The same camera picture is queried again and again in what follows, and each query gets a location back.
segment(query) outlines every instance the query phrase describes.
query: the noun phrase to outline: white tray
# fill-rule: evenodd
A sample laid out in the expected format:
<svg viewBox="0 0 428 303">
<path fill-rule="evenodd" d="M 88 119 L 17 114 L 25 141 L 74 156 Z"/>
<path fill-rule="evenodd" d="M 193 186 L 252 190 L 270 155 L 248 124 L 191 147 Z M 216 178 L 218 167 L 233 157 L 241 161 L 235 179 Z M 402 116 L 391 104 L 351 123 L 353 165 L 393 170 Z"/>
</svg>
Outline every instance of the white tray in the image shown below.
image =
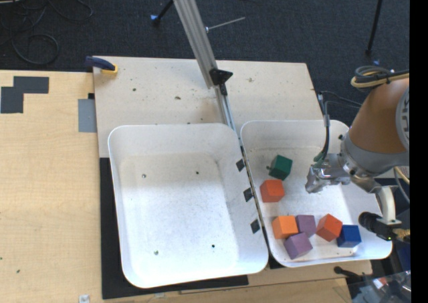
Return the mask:
<svg viewBox="0 0 428 303">
<path fill-rule="evenodd" d="M 228 126 L 119 126 L 108 138 L 122 269 L 140 288 L 252 274 L 268 248 Z"/>
<path fill-rule="evenodd" d="M 338 153 L 340 140 L 347 125 L 330 121 L 330 153 Z M 249 163 L 255 194 L 259 202 L 269 249 L 283 266 L 298 267 L 349 260 L 386 258 L 392 251 L 392 243 L 358 225 L 363 211 L 381 215 L 374 194 L 368 194 L 354 184 L 331 185 L 319 193 L 307 193 L 306 176 L 313 158 L 324 146 L 326 129 L 322 120 L 251 121 L 242 126 L 241 139 Z M 269 176 L 268 166 L 276 155 L 293 160 L 290 175 L 284 180 L 285 197 L 278 203 L 261 200 L 260 185 Z M 306 255 L 291 260 L 282 239 L 275 239 L 272 221 L 279 215 L 314 215 L 316 223 L 330 213 L 343 224 L 358 225 L 362 242 L 354 248 L 338 247 L 335 240 L 327 242 L 318 235 L 310 237 L 313 249 Z"/>
</svg>

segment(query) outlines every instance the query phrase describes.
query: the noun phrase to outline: black bracket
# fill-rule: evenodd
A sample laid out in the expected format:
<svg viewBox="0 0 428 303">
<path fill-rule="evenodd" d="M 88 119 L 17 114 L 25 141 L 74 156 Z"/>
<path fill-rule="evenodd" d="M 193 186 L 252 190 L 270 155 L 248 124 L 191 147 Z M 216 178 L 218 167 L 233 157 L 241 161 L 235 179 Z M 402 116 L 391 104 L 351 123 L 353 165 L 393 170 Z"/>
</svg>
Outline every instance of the black bracket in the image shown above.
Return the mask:
<svg viewBox="0 0 428 303">
<path fill-rule="evenodd" d="M 232 77 L 233 73 L 225 70 L 211 69 L 209 70 L 209 75 L 211 76 L 213 84 L 220 87 L 222 95 L 227 95 L 225 83 Z"/>
</svg>

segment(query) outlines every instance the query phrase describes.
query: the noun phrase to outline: cube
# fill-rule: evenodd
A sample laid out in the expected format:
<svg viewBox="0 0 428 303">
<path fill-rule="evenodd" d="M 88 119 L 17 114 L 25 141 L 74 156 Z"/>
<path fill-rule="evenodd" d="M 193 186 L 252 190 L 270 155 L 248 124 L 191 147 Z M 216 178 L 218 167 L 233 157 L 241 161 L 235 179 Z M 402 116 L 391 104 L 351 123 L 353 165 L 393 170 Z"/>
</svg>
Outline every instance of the cube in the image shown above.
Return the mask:
<svg viewBox="0 0 428 303">
<path fill-rule="evenodd" d="M 357 225 L 343 225 L 336 240 L 338 247 L 355 247 L 361 242 L 360 229 Z"/>
<path fill-rule="evenodd" d="M 296 223 L 300 233 L 306 233 L 308 237 L 311 237 L 315 234 L 316 223 L 315 217 L 313 215 L 297 215 Z"/>
<path fill-rule="evenodd" d="M 310 243 L 309 237 L 306 235 L 306 233 L 291 235 L 284 241 L 284 246 L 291 259 L 304 256 L 312 248 L 314 248 Z"/>
<path fill-rule="evenodd" d="M 275 239 L 286 239 L 299 232 L 296 218 L 293 215 L 278 216 L 272 221 L 272 228 Z"/>
<path fill-rule="evenodd" d="M 326 214 L 319 220 L 315 233 L 330 242 L 340 235 L 342 225 L 341 220 L 331 214 Z"/>
<path fill-rule="evenodd" d="M 292 165 L 293 161 L 291 159 L 277 155 L 270 165 L 269 176 L 283 181 L 290 174 Z"/>
<path fill-rule="evenodd" d="M 266 179 L 260 185 L 261 200 L 265 203 L 278 202 L 284 195 L 284 187 L 280 179 Z"/>
</svg>

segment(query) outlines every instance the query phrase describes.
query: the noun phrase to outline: orange block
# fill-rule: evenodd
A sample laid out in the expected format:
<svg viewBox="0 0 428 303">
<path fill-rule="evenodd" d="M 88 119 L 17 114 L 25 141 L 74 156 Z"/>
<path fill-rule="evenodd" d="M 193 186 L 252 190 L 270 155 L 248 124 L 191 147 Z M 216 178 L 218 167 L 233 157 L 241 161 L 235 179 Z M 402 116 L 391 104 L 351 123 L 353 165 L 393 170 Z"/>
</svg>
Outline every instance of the orange block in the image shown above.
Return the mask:
<svg viewBox="0 0 428 303">
<path fill-rule="evenodd" d="M 341 220 L 331 214 L 326 214 L 319 220 L 315 233 L 327 241 L 332 241 L 339 237 L 342 225 Z"/>
<path fill-rule="evenodd" d="M 299 233 L 296 217 L 293 215 L 278 216 L 272 221 L 275 239 L 287 239 L 287 237 Z"/>
<path fill-rule="evenodd" d="M 278 202 L 285 195 L 281 179 L 266 179 L 260 185 L 260 193 L 263 202 Z"/>
</svg>

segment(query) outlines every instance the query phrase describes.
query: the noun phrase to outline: purple cube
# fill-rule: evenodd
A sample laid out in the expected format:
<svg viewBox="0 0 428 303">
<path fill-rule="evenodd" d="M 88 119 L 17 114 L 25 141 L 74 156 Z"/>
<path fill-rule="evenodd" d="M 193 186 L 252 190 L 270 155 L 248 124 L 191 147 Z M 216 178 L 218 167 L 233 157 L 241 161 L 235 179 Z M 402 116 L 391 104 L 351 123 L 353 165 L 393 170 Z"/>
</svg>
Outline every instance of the purple cube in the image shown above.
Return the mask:
<svg viewBox="0 0 428 303">
<path fill-rule="evenodd" d="M 284 246 L 291 259 L 304 256 L 313 248 L 306 233 L 289 236 L 284 241 Z"/>
<path fill-rule="evenodd" d="M 313 215 L 297 215 L 296 223 L 300 233 L 306 233 L 308 237 L 315 234 L 316 223 Z"/>
<path fill-rule="evenodd" d="M 338 247 L 355 247 L 361 242 L 360 230 L 357 225 L 343 225 L 338 236 Z"/>
</svg>

